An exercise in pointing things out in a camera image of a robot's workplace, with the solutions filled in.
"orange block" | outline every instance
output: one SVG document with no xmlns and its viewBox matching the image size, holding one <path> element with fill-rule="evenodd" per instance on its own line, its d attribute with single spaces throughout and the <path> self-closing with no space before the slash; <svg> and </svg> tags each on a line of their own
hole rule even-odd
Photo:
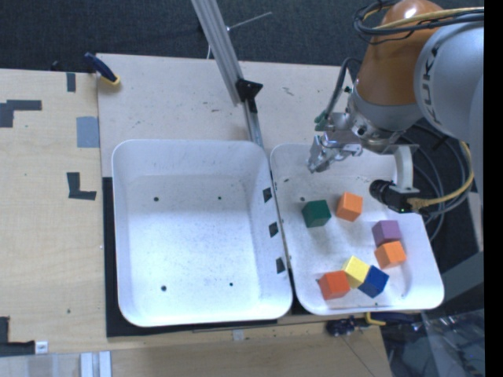
<svg viewBox="0 0 503 377">
<path fill-rule="evenodd" d="M 375 251 L 377 262 L 381 269 L 391 268 L 402 264 L 406 259 L 400 240 L 381 244 Z"/>
<path fill-rule="evenodd" d="M 363 208 L 363 197 L 351 192 L 344 192 L 337 203 L 336 216 L 353 222 L 360 216 Z"/>
<path fill-rule="evenodd" d="M 325 300 L 342 298 L 351 290 L 347 275 L 342 270 L 326 273 L 318 280 L 318 285 Z"/>
</svg>

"green block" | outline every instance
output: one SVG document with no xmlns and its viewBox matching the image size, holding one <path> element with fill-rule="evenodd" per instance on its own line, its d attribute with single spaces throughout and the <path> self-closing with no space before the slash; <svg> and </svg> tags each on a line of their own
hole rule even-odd
<svg viewBox="0 0 503 377">
<path fill-rule="evenodd" d="M 304 216 L 304 221 L 308 228 L 323 226 L 332 217 L 329 205 L 325 199 L 307 203 L 302 209 L 302 215 Z"/>
</svg>

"white tray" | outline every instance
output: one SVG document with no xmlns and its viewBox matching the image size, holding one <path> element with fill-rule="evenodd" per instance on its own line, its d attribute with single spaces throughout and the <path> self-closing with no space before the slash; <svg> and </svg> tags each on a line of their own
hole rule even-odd
<svg viewBox="0 0 503 377">
<path fill-rule="evenodd" d="M 311 174 L 306 166 L 309 149 L 310 145 L 286 144 L 271 152 L 277 205 L 296 294 L 303 307 L 324 316 L 438 306 L 444 289 L 422 217 L 398 214 L 369 194 L 372 181 L 396 180 L 394 156 L 379 156 L 365 150 L 359 157 L 347 158 L 332 164 L 325 172 Z M 363 212 L 354 222 L 335 216 L 337 200 L 344 191 L 363 197 Z M 307 228 L 301 210 L 308 201 L 317 199 L 327 200 L 332 217 L 324 226 Z M 389 280 L 375 298 L 351 289 L 342 298 L 325 301 L 317 279 L 341 269 L 351 255 L 379 268 L 373 253 L 376 245 L 372 226 L 383 219 L 398 221 L 406 262 L 384 270 Z"/>
<path fill-rule="evenodd" d="M 288 312 L 285 248 L 258 145 L 125 141 L 112 155 L 112 182 L 119 307 L 132 324 L 273 320 Z"/>
</svg>

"yellow block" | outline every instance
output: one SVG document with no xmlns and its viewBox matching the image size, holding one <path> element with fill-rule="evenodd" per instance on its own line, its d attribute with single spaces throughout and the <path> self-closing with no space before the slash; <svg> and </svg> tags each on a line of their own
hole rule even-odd
<svg viewBox="0 0 503 377">
<path fill-rule="evenodd" d="M 369 273 L 370 265 L 359 258 L 351 255 L 343 264 L 342 268 L 347 274 L 347 281 L 351 287 L 359 287 Z"/>
</svg>

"purple block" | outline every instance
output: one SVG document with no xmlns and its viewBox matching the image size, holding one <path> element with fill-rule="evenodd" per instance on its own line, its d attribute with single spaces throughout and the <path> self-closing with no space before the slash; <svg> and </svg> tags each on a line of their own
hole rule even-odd
<svg viewBox="0 0 503 377">
<path fill-rule="evenodd" d="M 371 265 L 365 281 L 358 287 L 358 289 L 371 298 L 375 298 L 384 290 L 388 279 L 389 275 Z"/>
<path fill-rule="evenodd" d="M 400 232 L 398 222 L 394 220 L 378 221 L 372 227 L 372 234 L 378 247 L 383 243 L 402 239 L 402 232 Z"/>
</svg>

